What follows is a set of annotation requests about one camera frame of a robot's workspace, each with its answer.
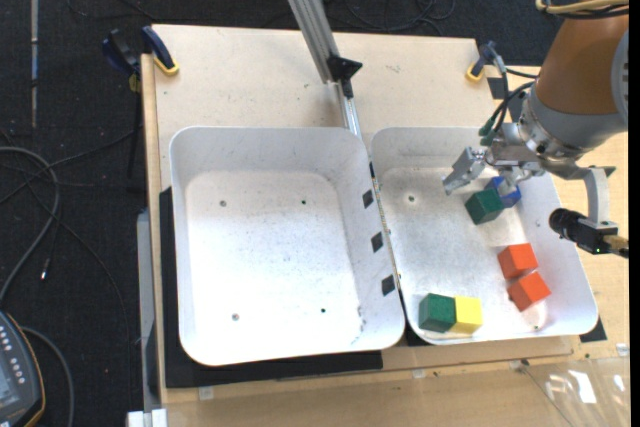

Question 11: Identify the blue cube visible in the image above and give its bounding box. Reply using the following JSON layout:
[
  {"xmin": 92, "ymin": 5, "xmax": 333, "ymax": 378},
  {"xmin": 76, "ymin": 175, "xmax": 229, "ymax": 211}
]
[{"xmin": 484, "ymin": 175, "xmax": 522, "ymax": 209}]

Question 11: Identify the black cylinder on white bracket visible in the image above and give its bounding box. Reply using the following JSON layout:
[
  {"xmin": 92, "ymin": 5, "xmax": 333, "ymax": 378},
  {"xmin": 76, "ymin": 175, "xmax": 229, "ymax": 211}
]
[{"xmin": 548, "ymin": 164, "xmax": 620, "ymax": 257}]

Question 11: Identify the yellow cube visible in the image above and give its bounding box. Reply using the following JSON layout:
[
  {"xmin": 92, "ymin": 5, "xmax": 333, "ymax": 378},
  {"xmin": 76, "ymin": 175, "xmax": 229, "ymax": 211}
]
[{"xmin": 452, "ymin": 295, "xmax": 484, "ymax": 335}]

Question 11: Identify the white plastic tray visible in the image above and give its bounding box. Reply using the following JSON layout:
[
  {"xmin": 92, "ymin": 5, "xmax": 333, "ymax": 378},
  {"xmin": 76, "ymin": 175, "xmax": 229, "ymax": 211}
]
[
  {"xmin": 369, "ymin": 126, "xmax": 600, "ymax": 346},
  {"xmin": 168, "ymin": 125, "xmax": 406, "ymax": 367}
]

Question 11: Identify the pale wood board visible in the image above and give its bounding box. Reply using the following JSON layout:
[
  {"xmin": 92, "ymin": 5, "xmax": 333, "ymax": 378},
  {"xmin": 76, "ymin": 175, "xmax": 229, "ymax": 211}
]
[{"xmin": 149, "ymin": 23, "xmax": 576, "ymax": 405}]

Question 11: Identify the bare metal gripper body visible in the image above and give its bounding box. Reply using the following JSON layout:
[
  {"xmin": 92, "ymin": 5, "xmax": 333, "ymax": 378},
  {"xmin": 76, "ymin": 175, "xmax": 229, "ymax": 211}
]
[{"xmin": 482, "ymin": 112, "xmax": 584, "ymax": 176}]

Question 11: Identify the orange cube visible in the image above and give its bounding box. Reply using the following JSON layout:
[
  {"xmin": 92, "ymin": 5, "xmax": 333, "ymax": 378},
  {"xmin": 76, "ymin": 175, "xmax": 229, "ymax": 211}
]
[
  {"xmin": 497, "ymin": 243, "xmax": 539, "ymax": 280},
  {"xmin": 507, "ymin": 271, "xmax": 552, "ymax": 312}
]

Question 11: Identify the green cube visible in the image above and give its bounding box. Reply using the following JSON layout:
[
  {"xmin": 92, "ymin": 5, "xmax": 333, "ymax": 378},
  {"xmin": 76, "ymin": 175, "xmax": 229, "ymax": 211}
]
[
  {"xmin": 464, "ymin": 188, "xmax": 505, "ymax": 226},
  {"xmin": 418, "ymin": 293, "xmax": 457, "ymax": 334}
]

